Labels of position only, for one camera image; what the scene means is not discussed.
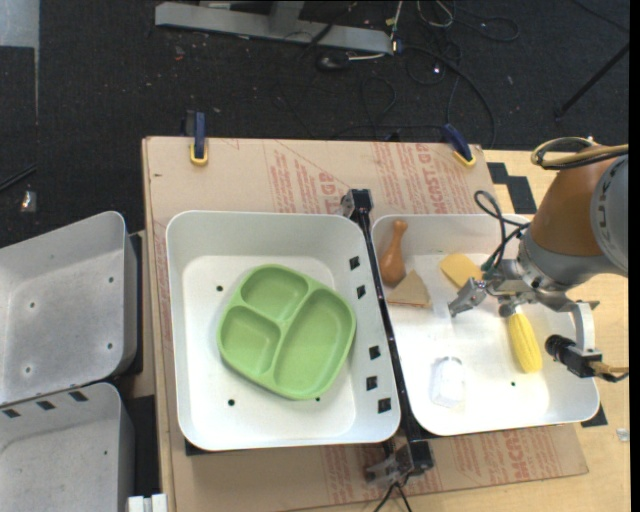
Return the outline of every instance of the green plate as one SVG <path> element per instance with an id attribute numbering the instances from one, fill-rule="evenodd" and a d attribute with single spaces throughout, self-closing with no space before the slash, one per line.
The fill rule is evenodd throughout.
<path id="1" fill-rule="evenodd" d="M 218 348 L 248 379 L 293 400 L 324 393 L 344 364 L 356 317 L 315 279 L 281 265 L 244 277 L 218 325 Z"/>

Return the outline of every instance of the tripod leg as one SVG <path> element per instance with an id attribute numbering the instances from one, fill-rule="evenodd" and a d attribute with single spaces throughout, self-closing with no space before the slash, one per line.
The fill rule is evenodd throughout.
<path id="1" fill-rule="evenodd" d="M 569 110 L 573 106 L 573 104 L 576 101 L 578 101 L 584 95 L 584 93 L 586 93 L 593 86 L 593 84 L 595 84 L 598 80 L 600 80 L 607 71 L 609 71 L 620 59 L 622 59 L 624 54 L 629 51 L 629 44 L 630 43 L 627 43 L 624 46 L 624 48 L 622 48 L 618 53 L 616 53 L 611 58 L 611 60 L 609 60 L 609 62 L 607 62 L 600 71 L 598 71 L 595 75 L 593 75 L 591 80 L 589 80 L 586 84 L 584 84 L 582 88 L 569 101 L 567 101 L 560 108 L 556 109 L 556 112 L 555 112 L 556 121 L 559 121 L 562 118 L 562 116 L 564 116 L 567 113 L 567 110 Z"/>

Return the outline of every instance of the brown triangle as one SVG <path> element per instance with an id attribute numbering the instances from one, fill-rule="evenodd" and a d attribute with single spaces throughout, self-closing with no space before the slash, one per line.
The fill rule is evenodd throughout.
<path id="1" fill-rule="evenodd" d="M 387 302 L 389 304 L 430 308 L 431 296 L 420 276 L 415 270 L 412 270 L 387 296 Z"/>

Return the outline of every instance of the cardboard sheet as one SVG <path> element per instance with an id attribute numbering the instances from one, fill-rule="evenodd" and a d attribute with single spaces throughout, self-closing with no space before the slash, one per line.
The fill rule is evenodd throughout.
<path id="1" fill-rule="evenodd" d="M 188 456 L 177 423 L 165 251 L 169 220 L 185 210 L 336 213 L 350 188 L 368 188 L 374 216 L 390 213 L 478 213 L 475 190 L 494 193 L 483 152 L 468 169 L 446 144 L 210 139 L 209 163 L 189 162 L 189 139 L 143 141 L 148 180 L 166 408 L 161 463 L 164 492 L 179 512 L 284 511 L 378 500 L 364 480 L 381 447 L 323 446 Z M 163 419 L 159 419 L 161 428 Z M 409 495 L 479 488 L 587 472 L 572 425 L 436 438 L 436 467 L 407 486 Z"/>

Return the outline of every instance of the bowling pin shaped object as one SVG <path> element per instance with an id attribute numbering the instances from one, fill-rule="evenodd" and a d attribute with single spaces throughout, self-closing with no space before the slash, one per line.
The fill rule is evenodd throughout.
<path id="1" fill-rule="evenodd" d="M 380 277 L 389 286 L 397 285 L 407 275 L 402 258 L 402 235 L 407 230 L 407 223 L 396 220 L 393 223 L 393 238 L 387 250 L 380 258 Z"/>

